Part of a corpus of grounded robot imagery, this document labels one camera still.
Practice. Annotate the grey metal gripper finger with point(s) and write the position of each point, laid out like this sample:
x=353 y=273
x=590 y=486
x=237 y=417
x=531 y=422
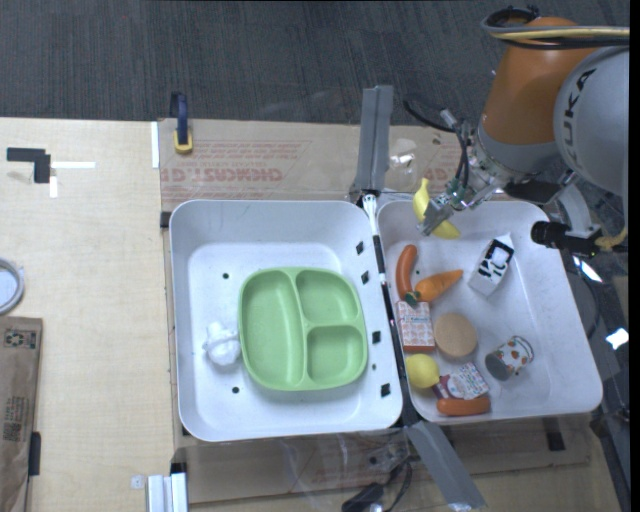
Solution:
x=436 y=215

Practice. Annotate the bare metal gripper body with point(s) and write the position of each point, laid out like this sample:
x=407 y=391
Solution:
x=477 y=182

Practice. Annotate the yellow banana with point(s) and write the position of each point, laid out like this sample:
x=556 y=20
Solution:
x=421 y=200

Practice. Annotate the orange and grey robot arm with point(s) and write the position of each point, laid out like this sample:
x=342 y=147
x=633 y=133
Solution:
x=525 y=90

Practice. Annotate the orange sausage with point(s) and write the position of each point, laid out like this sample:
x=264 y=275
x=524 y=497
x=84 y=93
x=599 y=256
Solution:
x=464 y=406
x=405 y=270

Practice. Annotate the orange carrot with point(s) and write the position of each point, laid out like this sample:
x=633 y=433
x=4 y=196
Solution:
x=437 y=284

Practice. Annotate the white and black carton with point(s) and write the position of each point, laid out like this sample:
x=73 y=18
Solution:
x=492 y=267

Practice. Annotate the orange and white packet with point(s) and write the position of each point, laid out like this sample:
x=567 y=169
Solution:
x=416 y=327

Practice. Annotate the tan round biscuit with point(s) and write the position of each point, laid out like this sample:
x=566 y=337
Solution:
x=455 y=335

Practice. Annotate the white plastic tray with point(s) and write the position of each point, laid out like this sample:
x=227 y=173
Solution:
x=545 y=320
x=210 y=400

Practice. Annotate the yellow lemon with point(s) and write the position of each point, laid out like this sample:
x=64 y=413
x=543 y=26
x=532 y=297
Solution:
x=421 y=371

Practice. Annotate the white can with orange print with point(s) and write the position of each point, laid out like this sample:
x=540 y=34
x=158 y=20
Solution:
x=510 y=357

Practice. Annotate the white colourful packet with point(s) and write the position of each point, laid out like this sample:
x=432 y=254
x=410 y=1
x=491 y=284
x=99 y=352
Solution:
x=467 y=382

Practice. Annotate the brown cardboard board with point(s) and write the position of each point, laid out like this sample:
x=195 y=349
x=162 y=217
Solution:
x=250 y=170

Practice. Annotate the green divided plate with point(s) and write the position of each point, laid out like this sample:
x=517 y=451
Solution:
x=270 y=325

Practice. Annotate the white crumpled paper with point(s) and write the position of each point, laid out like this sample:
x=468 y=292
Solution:
x=222 y=345

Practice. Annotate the brown paper bag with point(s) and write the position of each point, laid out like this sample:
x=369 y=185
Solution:
x=17 y=400

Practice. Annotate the black cylinder on white bracket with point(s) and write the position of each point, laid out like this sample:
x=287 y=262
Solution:
x=550 y=234

